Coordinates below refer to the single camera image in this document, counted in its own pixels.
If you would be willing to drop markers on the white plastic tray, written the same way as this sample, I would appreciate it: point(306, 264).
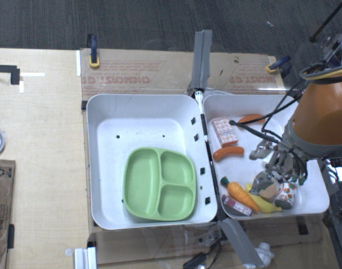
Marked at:
point(137, 127)
point(244, 169)

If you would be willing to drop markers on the white can with orange print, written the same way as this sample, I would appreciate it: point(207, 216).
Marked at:
point(286, 196)

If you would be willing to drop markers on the red and white packet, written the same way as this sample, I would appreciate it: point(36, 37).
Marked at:
point(236, 205)

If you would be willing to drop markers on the tan round biscuit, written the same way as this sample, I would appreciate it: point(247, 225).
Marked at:
point(269, 193)

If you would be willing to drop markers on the white crumpled tissue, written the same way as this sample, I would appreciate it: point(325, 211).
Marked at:
point(265, 254)

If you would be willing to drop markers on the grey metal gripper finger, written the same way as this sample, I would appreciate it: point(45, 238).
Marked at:
point(262, 181)
point(260, 151)

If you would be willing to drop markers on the orange oval toy food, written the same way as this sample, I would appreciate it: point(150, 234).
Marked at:
point(251, 118)

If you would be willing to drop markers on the green divided plate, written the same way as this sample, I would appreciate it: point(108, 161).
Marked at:
point(143, 183)

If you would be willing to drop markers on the white carton with orange print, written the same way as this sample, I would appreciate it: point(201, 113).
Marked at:
point(224, 132)

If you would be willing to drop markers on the brown paper bag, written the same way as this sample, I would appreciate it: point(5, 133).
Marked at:
point(1, 206)

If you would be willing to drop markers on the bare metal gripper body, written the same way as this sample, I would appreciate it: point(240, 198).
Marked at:
point(286, 164)

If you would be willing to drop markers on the yellow banana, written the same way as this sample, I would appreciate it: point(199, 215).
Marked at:
point(265, 204)

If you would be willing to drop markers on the brown cardboard board red print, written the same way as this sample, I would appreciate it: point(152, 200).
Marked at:
point(159, 74)

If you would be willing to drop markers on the orange carrot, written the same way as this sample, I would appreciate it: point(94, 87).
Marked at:
point(239, 193)

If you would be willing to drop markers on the orange sausage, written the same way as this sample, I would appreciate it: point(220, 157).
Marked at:
point(228, 152)

